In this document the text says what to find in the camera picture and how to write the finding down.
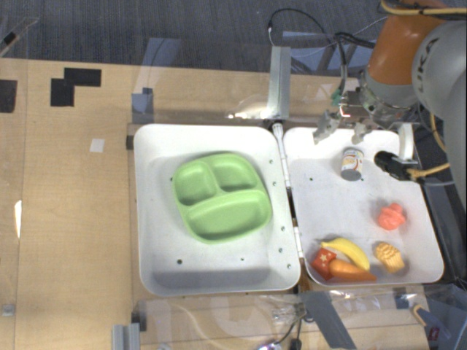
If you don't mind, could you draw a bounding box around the yellow toy cupcake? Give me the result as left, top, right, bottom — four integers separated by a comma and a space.
374, 241, 406, 273

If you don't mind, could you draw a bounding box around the orange carrot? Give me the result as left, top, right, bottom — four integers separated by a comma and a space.
328, 259, 378, 283

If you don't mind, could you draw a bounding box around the black cylinder on white bracket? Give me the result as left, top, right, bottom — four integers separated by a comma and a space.
374, 122, 420, 182

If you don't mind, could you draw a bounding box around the red cube with star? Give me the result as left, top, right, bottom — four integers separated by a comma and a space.
310, 248, 338, 281

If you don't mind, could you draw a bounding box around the green divided plate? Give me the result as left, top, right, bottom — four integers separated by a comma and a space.
171, 152, 274, 246

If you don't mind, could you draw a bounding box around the small white and orange can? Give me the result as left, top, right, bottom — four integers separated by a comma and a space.
340, 147, 365, 182

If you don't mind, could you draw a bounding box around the yellow banana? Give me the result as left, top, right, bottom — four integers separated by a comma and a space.
320, 237, 371, 272

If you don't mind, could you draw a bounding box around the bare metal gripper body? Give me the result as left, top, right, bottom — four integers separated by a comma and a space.
338, 89, 410, 130

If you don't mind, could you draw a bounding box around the white plastic tray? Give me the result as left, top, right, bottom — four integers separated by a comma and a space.
282, 126, 445, 287
133, 123, 302, 298

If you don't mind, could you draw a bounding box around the pink swirl-shaped toy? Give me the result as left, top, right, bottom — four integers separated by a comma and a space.
377, 202, 407, 231

